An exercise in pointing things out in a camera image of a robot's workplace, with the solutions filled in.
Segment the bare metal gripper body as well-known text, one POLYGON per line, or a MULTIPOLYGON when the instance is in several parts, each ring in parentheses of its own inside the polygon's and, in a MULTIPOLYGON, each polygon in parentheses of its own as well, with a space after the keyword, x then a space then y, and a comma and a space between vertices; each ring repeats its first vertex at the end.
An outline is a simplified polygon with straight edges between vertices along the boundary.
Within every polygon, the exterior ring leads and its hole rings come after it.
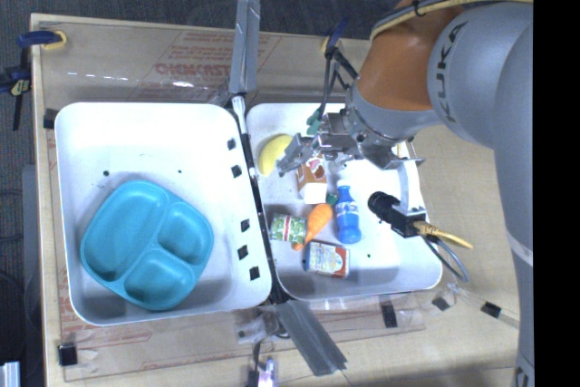
POLYGON ((328 160, 398 160, 399 141, 372 129, 358 111, 311 116, 314 149, 328 160))

